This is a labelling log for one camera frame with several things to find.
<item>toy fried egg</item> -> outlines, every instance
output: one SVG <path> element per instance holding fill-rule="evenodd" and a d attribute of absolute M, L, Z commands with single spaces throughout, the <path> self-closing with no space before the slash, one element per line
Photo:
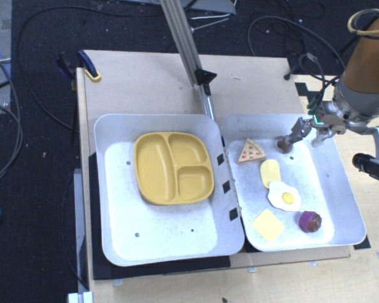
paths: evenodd
<path fill-rule="evenodd" d="M 297 189 L 280 181 L 271 181 L 269 186 L 268 199 L 272 206 L 284 211 L 300 210 L 302 201 Z"/>

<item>yellow divided plate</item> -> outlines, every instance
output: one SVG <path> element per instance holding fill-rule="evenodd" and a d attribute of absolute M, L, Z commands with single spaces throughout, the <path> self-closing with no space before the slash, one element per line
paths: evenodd
<path fill-rule="evenodd" d="M 192 134 L 144 134 L 136 140 L 134 161 L 140 194 L 153 204 L 194 203 L 214 190 L 208 151 Z"/>

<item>pizza slice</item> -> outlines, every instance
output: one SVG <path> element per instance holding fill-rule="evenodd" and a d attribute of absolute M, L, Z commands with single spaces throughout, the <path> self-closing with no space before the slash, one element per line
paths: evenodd
<path fill-rule="evenodd" d="M 265 158 L 264 149 L 255 141 L 247 138 L 241 151 L 238 163 L 250 162 Z"/>

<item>dark background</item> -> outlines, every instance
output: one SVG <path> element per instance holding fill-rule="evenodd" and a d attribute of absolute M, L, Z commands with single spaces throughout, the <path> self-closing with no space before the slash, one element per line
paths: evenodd
<path fill-rule="evenodd" d="M 379 8 L 379 0 L 239 0 L 236 16 L 196 30 L 194 39 L 200 54 L 252 56 L 248 27 L 271 15 L 299 23 L 339 52 L 353 38 L 346 26 L 349 17 L 368 8 Z M 74 263 L 73 186 L 67 187 L 80 159 L 78 135 L 65 126 L 73 125 L 76 95 L 56 66 L 57 56 L 65 52 L 77 66 L 80 49 L 177 52 L 161 11 L 160 6 L 117 1 L 13 0 L 11 75 L 25 137 L 16 162 L 0 181 L 0 302 L 65 302 L 68 293 L 77 292 L 63 247 L 64 234 Z M 189 23 L 197 27 L 212 21 Z M 281 21 L 259 21 L 250 41 L 257 56 L 287 57 L 292 66 L 300 54 L 311 52 L 325 74 L 342 72 L 334 53 L 316 37 Z M 345 63 L 354 44 L 341 55 Z M 0 168 L 15 137 L 14 120 L 0 116 Z"/>

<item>black bracket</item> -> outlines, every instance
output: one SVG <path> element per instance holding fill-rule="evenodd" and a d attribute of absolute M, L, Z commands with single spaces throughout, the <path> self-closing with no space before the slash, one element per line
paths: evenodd
<path fill-rule="evenodd" d="M 203 85 L 203 90 L 206 95 L 210 96 L 209 83 L 217 76 L 216 73 L 205 71 L 204 69 L 195 70 L 195 78 L 198 85 Z"/>

